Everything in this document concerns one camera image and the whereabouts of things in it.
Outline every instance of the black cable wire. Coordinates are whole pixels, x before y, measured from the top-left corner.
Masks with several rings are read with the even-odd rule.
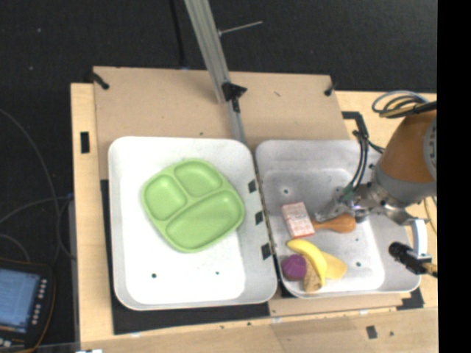
[[[399,96],[389,100],[382,109],[377,108],[380,101],[394,95]],[[407,115],[424,113],[434,109],[436,109],[436,101],[430,102],[421,95],[408,90],[394,90],[384,93],[372,103],[372,110],[388,119],[404,118]]]
[[[171,18],[174,24],[174,31],[175,37],[177,39],[177,47],[178,47],[178,63],[181,68],[188,67],[186,56],[185,56],[185,48],[183,45],[182,33],[180,31],[180,23],[178,21],[178,14],[177,8],[175,7],[175,0],[169,0],[169,7]]]
[[[57,200],[68,200],[68,199],[70,199],[70,197],[68,197],[68,196],[57,197]],[[26,210],[30,207],[34,207],[36,205],[45,204],[47,202],[53,202],[53,201],[54,201],[54,198],[51,197],[51,198],[41,199],[41,200],[37,200],[35,202],[30,202],[28,204],[22,205],[21,207],[16,208],[12,212],[10,212],[7,215],[5,215],[4,217],[0,218],[0,225],[3,224],[7,219],[13,217],[17,213],[22,212],[23,210]]]
[[[15,238],[10,237],[9,235],[6,235],[6,234],[1,234],[1,233],[0,233],[0,238],[4,238],[4,239],[9,240],[10,242],[13,242],[13,243],[23,252],[23,255],[24,255],[26,261],[27,261],[28,263],[31,262],[31,259],[29,258],[28,251],[27,251],[27,250],[24,248],[24,246],[23,246],[21,243],[19,243]]]
[[[54,260],[53,260],[53,266],[57,265],[57,259],[59,258],[59,253],[62,251],[70,260],[76,260],[76,257],[70,253],[69,250],[67,250],[67,247],[65,247],[65,244],[62,240],[61,234],[60,234],[60,222],[62,221],[63,214],[67,207],[70,205],[72,202],[72,199],[67,200],[62,208],[60,208],[60,214],[57,217],[57,222],[55,226],[56,230],[56,238],[57,238],[57,248],[56,248],[56,253],[54,255]]]
[[[21,131],[21,133],[24,135],[24,137],[28,140],[29,144],[31,145],[31,147],[33,148],[34,152],[36,153],[36,156],[38,157],[39,159],[39,162],[41,164],[41,167],[44,171],[44,174],[46,175],[46,180],[48,182],[48,186],[49,186],[49,189],[51,191],[51,200],[52,202],[54,202],[54,208],[55,208],[55,211],[56,211],[56,216],[57,216],[57,220],[56,220],[56,236],[57,236],[57,245],[59,247],[58,250],[62,250],[67,256],[69,259],[71,260],[75,260],[75,257],[73,255],[70,254],[70,252],[68,252],[67,248],[65,247],[64,243],[62,242],[62,239],[60,238],[60,221],[62,219],[62,215],[65,211],[65,208],[68,206],[68,204],[70,203],[71,199],[69,199],[66,203],[65,203],[65,206],[63,206],[63,208],[61,209],[59,207],[59,199],[57,197],[57,194],[56,194],[56,191],[55,191],[55,188],[54,188],[54,184],[52,183],[52,179],[51,179],[51,176],[49,175],[49,170],[46,166],[46,163],[44,162],[44,159],[43,159],[43,156],[41,155],[40,151],[39,151],[39,148],[38,146],[36,145],[36,143],[34,142],[34,140],[31,138],[31,136],[29,135],[29,133],[25,130],[25,128],[23,128],[23,126],[15,119],[13,118],[9,113],[7,113],[6,111],[4,111],[3,109],[0,109],[0,113],[5,116],[6,118],[8,118],[13,124],[16,125],[16,127]],[[21,208],[19,208],[19,210],[23,210],[24,208],[26,207],[29,207],[30,205],[28,204],[27,206],[23,206]],[[13,212],[11,212],[8,216],[3,217],[2,219],[2,222],[4,220],[6,220],[7,218],[9,218],[11,215],[17,213],[18,210],[14,210]],[[56,263],[57,262],[57,256],[58,256],[58,253],[56,252],[56,255],[54,257],[54,262]]]
[[[361,173],[356,183],[356,186],[353,188],[353,191],[357,191],[358,187],[360,186],[361,181],[363,180],[363,176],[365,174],[366,164],[368,163],[368,142],[367,141],[366,143],[363,144],[363,147],[364,147],[364,154],[363,154],[364,159],[363,159],[363,164],[361,166]]]
[[[356,136],[358,134],[358,131],[354,131],[353,134]],[[358,175],[361,173],[361,169],[363,167],[363,161],[364,161],[364,144],[362,140],[359,140],[360,144],[360,161],[358,162],[358,167],[356,168],[355,175],[353,175],[352,180],[348,183],[348,185],[352,188],[354,188],[355,181],[358,178]]]
[[[368,140],[368,144],[369,144],[369,146],[371,146],[375,151],[377,151],[379,154],[384,153],[384,151],[386,150],[386,149],[383,148],[382,146],[378,146],[378,145],[372,143],[370,140]]]
[[[0,113],[2,115],[6,116],[12,123],[14,123],[17,126],[17,128],[21,131],[21,133],[23,133],[23,135],[25,136],[25,138],[28,140],[29,144],[31,145],[31,147],[35,151],[36,156],[38,157],[39,162],[41,164],[41,167],[43,168],[44,174],[46,175],[46,179],[47,179],[50,191],[51,191],[51,195],[52,195],[52,198],[54,199],[54,207],[55,207],[56,213],[59,215],[60,209],[59,209],[59,201],[57,200],[56,190],[55,190],[54,185],[52,183],[52,179],[51,179],[51,176],[49,175],[49,170],[46,166],[46,163],[44,162],[43,156],[39,152],[38,146],[36,145],[34,140],[31,138],[29,133],[25,130],[25,128],[23,128],[23,126],[21,124],[19,124],[18,121],[15,118],[13,118],[9,113],[7,113],[3,109],[0,109]]]

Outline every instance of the white tray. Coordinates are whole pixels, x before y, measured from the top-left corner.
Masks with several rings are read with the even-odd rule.
[[[141,187],[151,176],[188,158],[206,160],[238,191],[242,225],[201,252],[173,249],[147,218]],[[249,149],[235,140],[119,138],[109,153],[113,278],[118,299],[134,310],[262,303],[276,291],[272,257]]]

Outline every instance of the yellow banana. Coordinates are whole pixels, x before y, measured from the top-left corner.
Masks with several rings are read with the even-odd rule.
[[[305,239],[289,240],[286,245],[294,252],[304,255],[316,270],[321,280],[321,285],[325,285],[325,274],[327,273],[327,260],[315,245]]]

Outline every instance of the pink food box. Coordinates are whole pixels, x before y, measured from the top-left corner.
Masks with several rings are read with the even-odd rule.
[[[284,204],[281,206],[281,212],[293,239],[314,234],[314,226],[303,202]]]

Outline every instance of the metal sink basin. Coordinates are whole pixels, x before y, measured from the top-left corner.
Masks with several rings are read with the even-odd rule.
[[[304,202],[310,216],[333,197],[353,177],[359,161],[359,145],[354,140],[270,140],[255,153],[267,223],[272,234],[278,263],[293,254],[286,242],[291,239],[281,206]],[[379,154],[369,151],[369,164]],[[371,179],[367,169],[364,182]],[[354,294],[406,292],[419,285],[419,276],[394,261],[388,253],[392,242],[409,243],[406,228],[383,215],[371,215],[350,233],[319,230],[305,238],[322,251],[342,259],[347,273],[338,280],[327,280],[315,293],[306,293],[302,282],[288,281],[286,289],[299,298],[348,296]]]

